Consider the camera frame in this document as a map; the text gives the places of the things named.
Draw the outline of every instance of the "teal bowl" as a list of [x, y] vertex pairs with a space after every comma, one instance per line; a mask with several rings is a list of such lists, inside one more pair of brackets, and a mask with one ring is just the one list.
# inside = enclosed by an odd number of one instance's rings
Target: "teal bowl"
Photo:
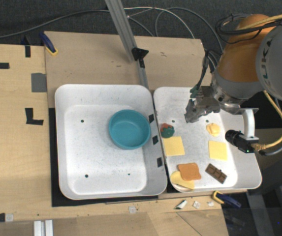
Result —
[[134, 110], [121, 110], [111, 117], [109, 134], [119, 148], [136, 149], [149, 140], [151, 127], [141, 113]]

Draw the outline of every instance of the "gray tape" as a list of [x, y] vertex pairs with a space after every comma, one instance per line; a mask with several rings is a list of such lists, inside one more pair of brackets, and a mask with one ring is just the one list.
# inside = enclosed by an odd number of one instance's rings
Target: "gray tape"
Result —
[[46, 92], [47, 91], [47, 75], [43, 73], [31, 74], [31, 91]]

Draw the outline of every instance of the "white tray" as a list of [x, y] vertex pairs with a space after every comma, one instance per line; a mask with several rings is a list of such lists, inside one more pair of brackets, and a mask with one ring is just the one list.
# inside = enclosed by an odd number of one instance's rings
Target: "white tray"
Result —
[[[59, 185], [66, 197], [151, 196], [165, 190], [167, 175], [153, 98], [145, 87], [63, 85], [55, 93], [55, 104]], [[124, 150], [112, 142], [108, 122], [122, 109], [154, 117], [151, 138], [143, 147]]]
[[[194, 181], [194, 190], [173, 184], [174, 188], [180, 192], [257, 188], [261, 184], [262, 177], [255, 154], [245, 154], [225, 139], [225, 132], [229, 129], [244, 131], [242, 116], [221, 110], [218, 114], [211, 113], [201, 117], [198, 122], [186, 123], [184, 114], [190, 96], [189, 91], [190, 88], [162, 87], [154, 92], [158, 125], [162, 123], [173, 125], [174, 136], [182, 137], [185, 149], [185, 155], [166, 157], [169, 176], [178, 170], [178, 164], [195, 162], [202, 177]], [[218, 137], [211, 136], [206, 130], [206, 125], [212, 122], [220, 126]], [[209, 140], [227, 144], [227, 161], [209, 158]], [[205, 172], [209, 163], [227, 175], [223, 184]]]

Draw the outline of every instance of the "metal pole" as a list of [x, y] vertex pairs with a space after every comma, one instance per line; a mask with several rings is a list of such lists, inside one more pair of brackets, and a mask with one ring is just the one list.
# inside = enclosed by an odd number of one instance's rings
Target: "metal pole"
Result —
[[[134, 61], [132, 49], [137, 48], [130, 24], [126, 17], [124, 7], [121, 0], [105, 0], [109, 9], [112, 20], [115, 24], [117, 32], [121, 38], [126, 54], [130, 62]], [[140, 83], [148, 88], [145, 68], [141, 67], [140, 62], [137, 62], [138, 75]]]

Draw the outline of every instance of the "yellow square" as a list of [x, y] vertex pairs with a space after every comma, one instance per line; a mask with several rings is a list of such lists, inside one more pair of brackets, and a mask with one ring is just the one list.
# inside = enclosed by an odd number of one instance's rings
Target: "yellow square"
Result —
[[227, 161], [226, 143], [209, 141], [209, 155], [211, 159]]
[[166, 156], [184, 155], [185, 149], [180, 136], [163, 138]]

